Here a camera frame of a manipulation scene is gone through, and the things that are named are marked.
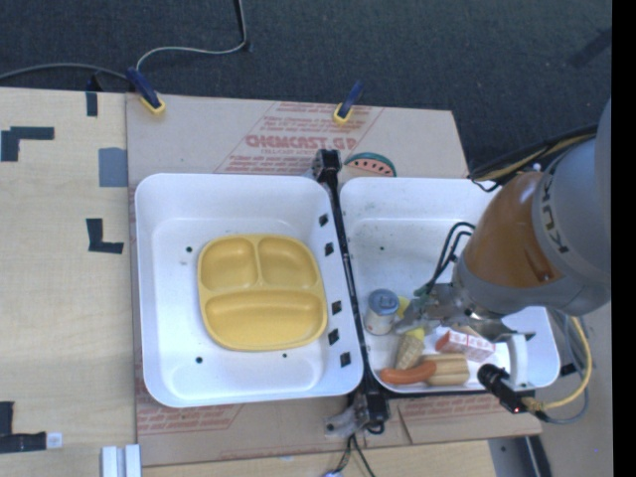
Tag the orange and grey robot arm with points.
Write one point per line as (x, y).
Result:
(517, 246)

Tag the red and white carton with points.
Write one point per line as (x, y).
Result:
(467, 348)

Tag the white plastic tray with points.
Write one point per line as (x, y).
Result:
(169, 291)
(397, 226)

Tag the white can with grey lid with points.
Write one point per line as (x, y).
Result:
(380, 316)

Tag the tan bread bun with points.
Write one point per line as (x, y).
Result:
(449, 370)

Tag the brown cardboard board red print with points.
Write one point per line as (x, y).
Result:
(199, 137)

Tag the yellow divided plate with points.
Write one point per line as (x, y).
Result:
(263, 311)

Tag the thin black rod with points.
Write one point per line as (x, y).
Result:
(346, 266)

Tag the watermelon slice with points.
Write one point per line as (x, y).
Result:
(371, 164)

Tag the black cylinder on white bracket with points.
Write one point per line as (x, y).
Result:
(499, 383)

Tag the orange sausage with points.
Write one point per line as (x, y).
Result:
(405, 374)

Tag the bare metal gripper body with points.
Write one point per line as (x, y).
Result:
(447, 303)

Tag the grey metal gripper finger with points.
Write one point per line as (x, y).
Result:
(413, 320)
(484, 327)

